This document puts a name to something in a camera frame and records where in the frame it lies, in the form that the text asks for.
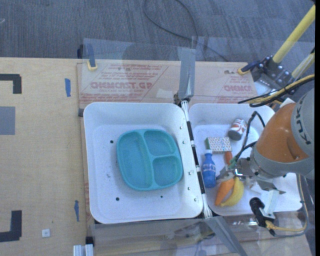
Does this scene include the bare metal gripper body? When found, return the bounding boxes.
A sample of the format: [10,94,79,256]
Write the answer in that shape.
[233,157,255,179]

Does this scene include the blue plastic bottle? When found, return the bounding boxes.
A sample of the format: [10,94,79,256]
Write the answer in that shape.
[201,148,217,189]

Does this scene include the orange carrot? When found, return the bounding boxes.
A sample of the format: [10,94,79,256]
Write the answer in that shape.
[214,177,236,207]

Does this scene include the yellow banana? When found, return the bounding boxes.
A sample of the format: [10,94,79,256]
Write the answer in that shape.
[219,176,245,208]

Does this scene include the white red patterned packet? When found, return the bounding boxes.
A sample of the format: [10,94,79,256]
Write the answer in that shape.
[204,136,233,154]

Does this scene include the white and orange can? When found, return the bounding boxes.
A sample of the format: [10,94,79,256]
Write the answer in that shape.
[227,118,249,142]

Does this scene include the white plastic tray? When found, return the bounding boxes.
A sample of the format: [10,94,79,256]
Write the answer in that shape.
[82,101,204,225]
[187,102,304,217]

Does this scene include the teal divided plate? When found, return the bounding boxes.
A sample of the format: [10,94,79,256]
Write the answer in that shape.
[116,128,184,192]

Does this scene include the brown cardboard board red print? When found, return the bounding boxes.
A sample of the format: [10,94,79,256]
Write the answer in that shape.
[76,59,311,251]

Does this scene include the black cylinder on white bracket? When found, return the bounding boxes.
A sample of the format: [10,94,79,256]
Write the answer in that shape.
[249,186,286,229]

